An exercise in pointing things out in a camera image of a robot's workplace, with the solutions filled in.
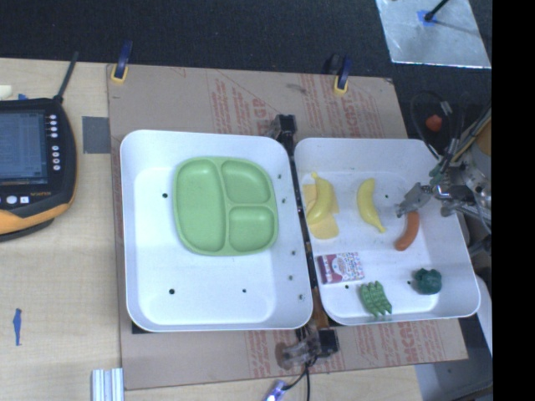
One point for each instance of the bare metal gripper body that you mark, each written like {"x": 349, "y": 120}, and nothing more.
{"x": 478, "y": 190}

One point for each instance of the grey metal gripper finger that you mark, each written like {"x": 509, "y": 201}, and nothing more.
{"x": 457, "y": 196}
{"x": 415, "y": 199}

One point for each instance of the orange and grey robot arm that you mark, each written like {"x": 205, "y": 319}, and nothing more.
{"x": 486, "y": 140}

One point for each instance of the orange sausage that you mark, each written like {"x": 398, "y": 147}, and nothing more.
{"x": 409, "y": 232}

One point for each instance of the yellow banana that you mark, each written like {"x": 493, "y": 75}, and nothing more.
{"x": 322, "y": 201}
{"x": 368, "y": 203}

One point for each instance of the white plastic tray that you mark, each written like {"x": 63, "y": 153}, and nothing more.
{"x": 376, "y": 261}
{"x": 209, "y": 290}

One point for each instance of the dark green broccoli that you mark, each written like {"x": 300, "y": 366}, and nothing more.
{"x": 427, "y": 281}

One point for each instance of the red and white printed carton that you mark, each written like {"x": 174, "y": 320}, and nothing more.
{"x": 339, "y": 267}

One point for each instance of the green pea pods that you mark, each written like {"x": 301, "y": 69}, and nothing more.
{"x": 375, "y": 301}

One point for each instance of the thin black rod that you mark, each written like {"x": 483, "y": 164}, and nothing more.
{"x": 302, "y": 224}

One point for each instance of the green divided plate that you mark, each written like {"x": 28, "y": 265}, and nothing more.
{"x": 200, "y": 207}

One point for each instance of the brown cardboard board red print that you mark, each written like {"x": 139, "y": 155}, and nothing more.
{"x": 175, "y": 98}

